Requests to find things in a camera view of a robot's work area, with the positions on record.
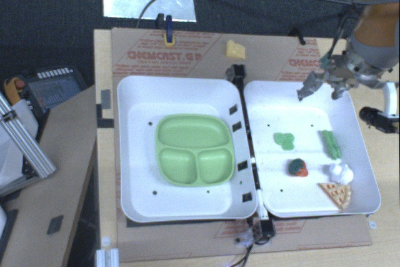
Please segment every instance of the yellow sponge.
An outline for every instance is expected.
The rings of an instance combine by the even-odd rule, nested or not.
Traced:
[[[246,58],[246,48],[241,44],[235,43],[233,40],[226,42],[226,56],[231,58]]]

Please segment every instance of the robotic hand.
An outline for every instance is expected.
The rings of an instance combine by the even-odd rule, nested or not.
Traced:
[[[383,89],[385,110],[365,107],[360,111],[362,120],[385,133],[399,133],[396,88],[399,83],[382,82],[379,78],[386,71],[391,72],[399,62],[399,0],[350,0],[339,23],[339,28],[331,50],[322,58],[321,67],[325,72],[311,72],[303,87],[297,91],[301,101],[317,91],[323,83],[334,89],[333,99],[338,99],[344,91],[363,84],[371,89]],[[333,48],[343,32],[342,28],[349,11],[357,4],[367,4],[347,39],[342,55],[332,55]]]

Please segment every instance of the green plate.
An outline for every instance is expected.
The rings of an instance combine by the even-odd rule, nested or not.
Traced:
[[[157,163],[162,176],[178,186],[214,186],[234,172],[231,132],[219,118],[174,114],[156,130]]]

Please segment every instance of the multimeter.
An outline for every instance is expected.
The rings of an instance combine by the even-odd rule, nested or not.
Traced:
[[[9,102],[13,105],[25,99],[37,118],[86,87],[81,73],[74,66],[38,69],[28,77],[17,75],[4,82]]]

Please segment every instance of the pizza slice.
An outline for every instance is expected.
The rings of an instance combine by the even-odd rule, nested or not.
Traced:
[[[322,188],[322,190],[340,209],[345,209],[349,206],[351,189],[348,184],[320,183],[318,186]]]

